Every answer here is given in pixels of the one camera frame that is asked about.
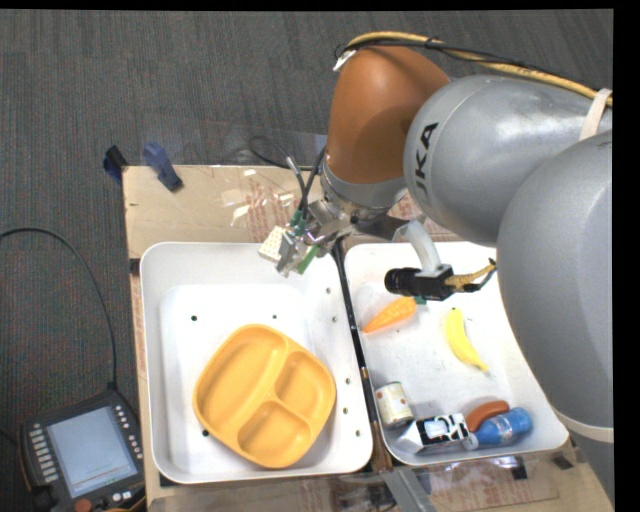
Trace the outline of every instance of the banana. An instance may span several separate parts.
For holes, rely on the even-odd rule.
[[[451,308],[444,320],[445,334],[453,353],[460,361],[472,364],[480,368],[483,372],[489,367],[482,362],[480,356],[473,348],[464,328],[464,316],[459,308]]]

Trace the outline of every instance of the yellow plate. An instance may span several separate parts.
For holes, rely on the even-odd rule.
[[[207,431],[268,468],[297,462],[333,409],[331,372],[306,348],[260,324],[237,329],[200,375],[193,407]]]

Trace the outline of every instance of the blue bottle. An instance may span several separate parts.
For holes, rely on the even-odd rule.
[[[522,407],[514,407],[508,412],[486,419],[478,430],[470,433],[463,445],[467,450],[482,446],[505,446],[518,440],[531,430],[531,415]]]

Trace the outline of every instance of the white can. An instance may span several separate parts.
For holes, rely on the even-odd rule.
[[[386,428],[395,428],[406,425],[414,419],[409,401],[404,394],[400,382],[389,382],[375,390],[378,413],[382,425]]]

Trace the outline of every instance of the toy carrot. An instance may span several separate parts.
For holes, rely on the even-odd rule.
[[[400,297],[394,300],[392,303],[385,306],[376,316],[363,329],[364,332],[369,333],[386,327],[387,325],[399,322],[413,315],[416,311],[417,302],[414,297]]]

